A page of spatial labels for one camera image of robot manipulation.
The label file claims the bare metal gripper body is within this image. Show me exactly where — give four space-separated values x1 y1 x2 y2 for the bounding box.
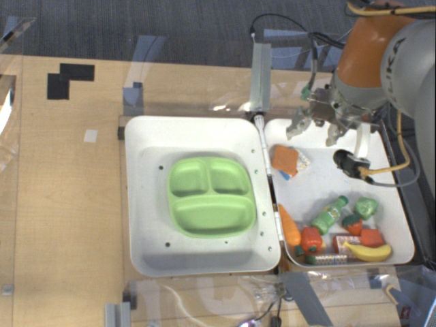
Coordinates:
307 87 379 129

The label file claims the white carton with blue print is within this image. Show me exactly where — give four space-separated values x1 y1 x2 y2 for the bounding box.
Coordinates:
278 146 312 181

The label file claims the orange toast slice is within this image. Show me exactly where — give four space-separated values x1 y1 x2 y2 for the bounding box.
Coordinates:
270 144 300 177

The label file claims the thin black and white rod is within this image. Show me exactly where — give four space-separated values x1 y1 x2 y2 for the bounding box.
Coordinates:
253 113 285 245

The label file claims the white plastic tray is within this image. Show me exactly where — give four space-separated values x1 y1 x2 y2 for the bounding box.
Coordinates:
124 115 282 279
264 117 416 269

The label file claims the green broccoli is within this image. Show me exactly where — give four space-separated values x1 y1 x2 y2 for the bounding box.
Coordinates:
353 196 380 221

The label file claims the green plastic bottle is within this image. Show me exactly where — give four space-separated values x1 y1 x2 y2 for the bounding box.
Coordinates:
310 195 349 236

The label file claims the red strawberry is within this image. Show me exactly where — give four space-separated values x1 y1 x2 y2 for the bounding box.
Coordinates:
341 213 364 237

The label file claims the orange carrot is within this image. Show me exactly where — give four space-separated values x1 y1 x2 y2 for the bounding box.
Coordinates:
277 203 307 258

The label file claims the red carton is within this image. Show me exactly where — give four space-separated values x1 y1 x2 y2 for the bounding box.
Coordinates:
331 234 363 255

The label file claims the orange juice bottle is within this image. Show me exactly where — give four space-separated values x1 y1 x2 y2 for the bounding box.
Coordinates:
299 226 324 255

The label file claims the orange cube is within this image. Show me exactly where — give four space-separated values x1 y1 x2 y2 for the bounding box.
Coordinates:
360 228 386 249

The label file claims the yellow banana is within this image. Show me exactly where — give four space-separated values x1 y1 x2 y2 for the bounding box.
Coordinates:
343 240 393 263

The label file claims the green divided plate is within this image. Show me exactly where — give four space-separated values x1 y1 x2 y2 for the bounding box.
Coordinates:
167 156 258 240

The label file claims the patterned small can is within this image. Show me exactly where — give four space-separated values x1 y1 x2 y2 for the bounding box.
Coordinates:
303 253 349 266

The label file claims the black cylinder on white bracket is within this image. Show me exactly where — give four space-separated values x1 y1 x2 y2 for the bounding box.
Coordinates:
332 123 372 181

